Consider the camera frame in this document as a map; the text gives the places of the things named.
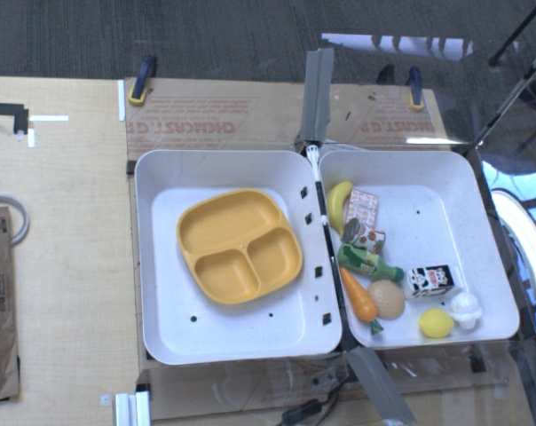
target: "table surface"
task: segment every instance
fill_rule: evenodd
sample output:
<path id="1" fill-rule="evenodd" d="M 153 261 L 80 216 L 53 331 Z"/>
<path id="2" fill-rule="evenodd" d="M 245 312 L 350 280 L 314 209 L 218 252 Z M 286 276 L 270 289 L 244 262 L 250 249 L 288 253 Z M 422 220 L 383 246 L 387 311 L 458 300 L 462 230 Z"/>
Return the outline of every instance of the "table surface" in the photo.
<path id="1" fill-rule="evenodd" d="M 35 124 L 35 148 L 0 116 L 0 193 L 28 208 L 13 249 L 20 396 L 0 425 L 112 424 L 101 395 L 133 392 L 139 374 L 127 142 L 117 81 L 0 77 L 0 102 L 68 122 Z M 14 214 L 14 225 L 17 217 Z M 405 395 L 420 424 L 528 424 L 511 359 L 508 382 Z M 329 424 L 382 424 L 368 400 L 342 403 Z M 163 424 L 275 424 L 280 413 Z"/>

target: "green bottle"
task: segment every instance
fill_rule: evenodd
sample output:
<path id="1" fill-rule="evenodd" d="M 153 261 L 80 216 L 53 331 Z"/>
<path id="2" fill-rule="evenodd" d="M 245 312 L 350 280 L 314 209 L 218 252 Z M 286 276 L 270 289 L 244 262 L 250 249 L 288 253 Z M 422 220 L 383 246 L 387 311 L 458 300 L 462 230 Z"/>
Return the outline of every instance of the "green bottle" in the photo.
<path id="1" fill-rule="evenodd" d="M 390 266 L 382 257 L 365 249 L 355 248 L 350 243 L 343 243 L 337 253 L 337 263 L 354 272 L 369 275 L 371 278 L 388 278 L 400 281 L 404 271 L 396 266 Z"/>

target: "yellow banana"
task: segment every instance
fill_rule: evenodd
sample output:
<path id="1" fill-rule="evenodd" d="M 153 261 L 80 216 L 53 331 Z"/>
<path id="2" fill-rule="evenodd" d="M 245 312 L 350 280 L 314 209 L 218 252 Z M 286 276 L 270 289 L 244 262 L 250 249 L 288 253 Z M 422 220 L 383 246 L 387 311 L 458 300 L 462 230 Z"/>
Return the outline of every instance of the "yellow banana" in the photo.
<path id="1" fill-rule="evenodd" d="M 343 204 L 351 194 L 353 183 L 350 181 L 342 181 L 331 188 L 327 195 L 327 215 L 329 223 L 339 236 L 343 236 Z"/>

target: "brown ball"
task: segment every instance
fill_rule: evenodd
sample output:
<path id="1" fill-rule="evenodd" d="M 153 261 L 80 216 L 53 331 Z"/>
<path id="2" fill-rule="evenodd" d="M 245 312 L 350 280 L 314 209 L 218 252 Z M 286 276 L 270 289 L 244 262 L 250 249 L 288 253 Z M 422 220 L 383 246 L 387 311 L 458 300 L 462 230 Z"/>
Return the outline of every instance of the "brown ball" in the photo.
<path id="1" fill-rule="evenodd" d="M 376 306 L 377 317 L 395 319 L 404 311 L 404 293 L 391 280 L 375 280 L 371 282 L 367 291 Z"/>

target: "carrot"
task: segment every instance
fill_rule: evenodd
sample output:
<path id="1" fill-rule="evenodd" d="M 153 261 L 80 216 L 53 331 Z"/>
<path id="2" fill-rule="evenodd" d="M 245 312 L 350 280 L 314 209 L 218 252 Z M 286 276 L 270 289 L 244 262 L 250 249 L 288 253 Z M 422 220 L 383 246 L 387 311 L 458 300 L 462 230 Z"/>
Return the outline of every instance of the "carrot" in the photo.
<path id="1" fill-rule="evenodd" d="M 383 328 L 376 320 L 376 305 L 371 296 L 344 266 L 339 267 L 339 272 L 355 315 L 364 322 L 370 322 L 373 335 L 380 333 Z"/>

